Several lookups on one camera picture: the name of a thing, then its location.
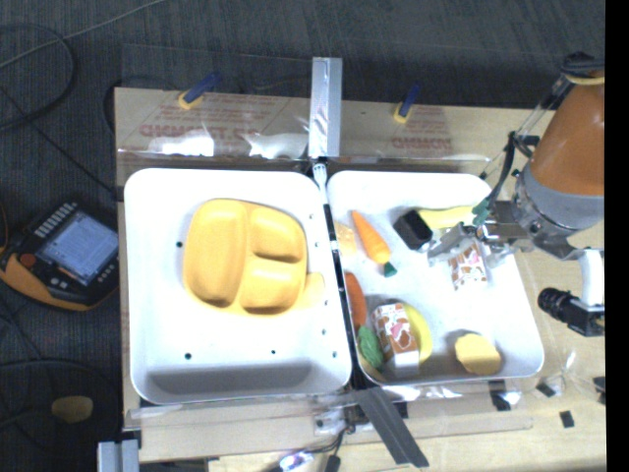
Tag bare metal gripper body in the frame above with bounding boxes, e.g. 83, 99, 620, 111
475, 198, 577, 264

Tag small orange and white carton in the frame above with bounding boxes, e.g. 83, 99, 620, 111
447, 241, 489, 292

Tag black box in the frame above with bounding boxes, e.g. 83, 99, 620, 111
392, 208, 434, 253

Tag white plastic tray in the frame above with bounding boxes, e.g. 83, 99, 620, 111
325, 169, 546, 388
123, 166, 354, 406

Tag yellow round toy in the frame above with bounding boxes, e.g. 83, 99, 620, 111
50, 395, 94, 425
453, 332, 503, 377

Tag orange carrot with green leaves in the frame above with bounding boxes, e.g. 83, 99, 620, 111
343, 270, 385, 369

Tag thin black and white rod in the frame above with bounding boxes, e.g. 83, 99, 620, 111
312, 161, 368, 391

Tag brown cardboard board red print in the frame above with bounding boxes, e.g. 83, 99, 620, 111
113, 86, 606, 463

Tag yellow divided plate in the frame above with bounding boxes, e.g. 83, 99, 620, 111
182, 198, 311, 318

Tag black cylinder on white bracket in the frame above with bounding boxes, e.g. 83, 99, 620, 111
537, 247, 606, 338

